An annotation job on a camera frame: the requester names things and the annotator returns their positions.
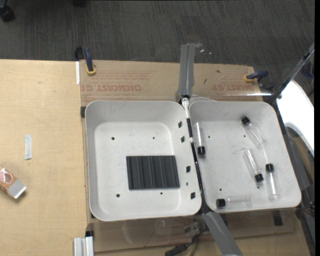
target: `vial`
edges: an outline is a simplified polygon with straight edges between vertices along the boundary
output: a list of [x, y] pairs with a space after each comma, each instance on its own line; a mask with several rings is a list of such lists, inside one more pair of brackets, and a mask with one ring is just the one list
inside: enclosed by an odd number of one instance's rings
[[258, 165], [257, 159], [254, 154], [254, 150], [248, 149], [243, 153], [243, 158], [246, 163], [246, 166], [248, 170], [250, 171], [250, 174], [254, 177], [255, 181], [257, 183], [260, 183], [264, 180], [264, 177], [262, 175], [261, 168]]
[[252, 207], [251, 195], [232, 195], [227, 196], [225, 199], [217, 199], [216, 207], [218, 209], [250, 208]]
[[199, 122], [196, 122], [194, 125], [194, 144], [197, 148], [197, 152], [199, 155], [203, 156], [206, 154], [206, 142], [205, 135], [202, 129], [202, 125]]
[[272, 163], [267, 163], [265, 165], [265, 170], [266, 170], [265, 182], [267, 184], [266, 187], [267, 187], [269, 199], [277, 200], [280, 198], [280, 195], [277, 190], [274, 165]]
[[253, 143], [260, 148], [263, 144], [266, 143], [266, 140], [263, 138], [263, 136], [260, 134], [257, 127], [255, 127], [250, 119], [248, 117], [244, 117], [242, 120], [242, 123], [244, 125], [244, 130], [246, 134], [250, 137], [250, 139], [253, 141]]

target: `glass vial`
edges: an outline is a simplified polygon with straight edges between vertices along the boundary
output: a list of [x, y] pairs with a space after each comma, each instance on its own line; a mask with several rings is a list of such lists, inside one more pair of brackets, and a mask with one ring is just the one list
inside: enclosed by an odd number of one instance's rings
[[268, 196], [270, 200], [277, 200], [280, 198], [280, 195], [277, 190], [276, 185], [276, 176], [275, 176], [275, 169], [272, 163], [268, 163], [265, 165], [266, 170], [266, 187], [268, 191]]
[[244, 125], [244, 129], [246, 134], [250, 137], [250, 139], [254, 142], [254, 144], [260, 148], [262, 144], [266, 143], [266, 140], [263, 138], [263, 136], [260, 134], [257, 127], [255, 127], [250, 119], [248, 117], [244, 117], [242, 120], [242, 123]]
[[257, 159], [254, 155], [254, 151], [252, 149], [248, 149], [243, 153], [243, 158], [246, 163], [250, 174], [254, 177], [257, 183], [260, 183], [264, 180], [264, 177], [261, 173], [261, 168], [258, 165]]
[[216, 207], [218, 209], [250, 208], [252, 207], [251, 195], [232, 195], [227, 196], [225, 199], [217, 199]]
[[194, 144], [199, 155], [202, 156], [206, 153], [205, 135], [199, 122], [194, 125]]

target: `wooden table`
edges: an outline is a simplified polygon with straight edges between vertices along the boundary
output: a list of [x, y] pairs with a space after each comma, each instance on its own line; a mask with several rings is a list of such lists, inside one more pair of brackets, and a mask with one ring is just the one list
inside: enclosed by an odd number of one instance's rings
[[[80, 88], [75, 62], [0, 60], [0, 163], [27, 187], [15, 200], [0, 192], [0, 255], [71, 256], [87, 226]], [[32, 159], [25, 160], [25, 135]], [[301, 224], [295, 232], [239, 238], [244, 255], [310, 255]], [[172, 246], [98, 255], [159, 255]], [[212, 242], [195, 256], [220, 255]]]

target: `chair wheel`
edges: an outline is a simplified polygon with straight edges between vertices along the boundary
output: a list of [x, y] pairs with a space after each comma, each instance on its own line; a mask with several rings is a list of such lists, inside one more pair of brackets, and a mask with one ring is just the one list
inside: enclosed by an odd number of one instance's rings
[[15, 13], [9, 6], [6, 5], [5, 7], [0, 8], [0, 16], [5, 22], [9, 22], [15, 18]]
[[72, 3], [76, 7], [85, 7], [85, 5], [86, 5], [85, 0], [72, 0]]

